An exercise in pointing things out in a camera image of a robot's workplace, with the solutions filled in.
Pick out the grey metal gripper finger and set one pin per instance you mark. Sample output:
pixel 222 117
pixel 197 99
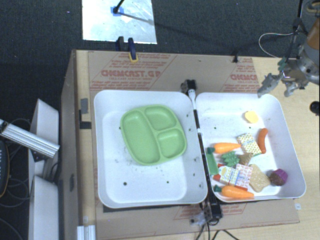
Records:
pixel 292 89
pixel 269 82

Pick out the white and yellow juice carton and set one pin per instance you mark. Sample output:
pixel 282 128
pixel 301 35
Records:
pixel 228 175

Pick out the purple and brown cupcake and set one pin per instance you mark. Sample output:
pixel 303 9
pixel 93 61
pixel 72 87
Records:
pixel 278 177

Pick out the orange carrot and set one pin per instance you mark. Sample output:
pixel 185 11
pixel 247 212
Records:
pixel 225 147
pixel 235 192

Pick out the green broccoli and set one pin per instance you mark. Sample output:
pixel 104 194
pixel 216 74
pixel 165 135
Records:
pixel 230 158

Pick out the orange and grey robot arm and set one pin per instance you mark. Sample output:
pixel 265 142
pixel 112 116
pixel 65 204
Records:
pixel 314 35

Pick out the white plastic tray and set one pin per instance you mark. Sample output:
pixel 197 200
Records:
pixel 225 119
pixel 150 184

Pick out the tan bread slice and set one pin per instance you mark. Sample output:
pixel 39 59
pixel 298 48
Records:
pixel 258 179

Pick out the orange and white carton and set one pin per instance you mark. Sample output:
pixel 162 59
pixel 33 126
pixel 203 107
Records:
pixel 245 175

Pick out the red bottle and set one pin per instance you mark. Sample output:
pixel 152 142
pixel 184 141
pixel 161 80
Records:
pixel 217 177

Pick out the thin black and white rod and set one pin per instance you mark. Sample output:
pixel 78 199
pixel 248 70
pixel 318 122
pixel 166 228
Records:
pixel 197 124

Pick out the brown star biscuit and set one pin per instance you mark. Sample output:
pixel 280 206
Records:
pixel 246 158

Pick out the orange sausage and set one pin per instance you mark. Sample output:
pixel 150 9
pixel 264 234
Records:
pixel 262 139

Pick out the brown cardboard board red print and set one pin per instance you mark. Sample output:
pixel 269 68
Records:
pixel 155 71

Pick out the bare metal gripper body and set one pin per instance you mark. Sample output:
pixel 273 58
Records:
pixel 306 72

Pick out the yellow biscuit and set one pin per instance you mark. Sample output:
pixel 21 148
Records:
pixel 251 117

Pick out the green divided plate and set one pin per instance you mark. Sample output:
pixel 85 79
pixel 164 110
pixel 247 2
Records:
pixel 152 134

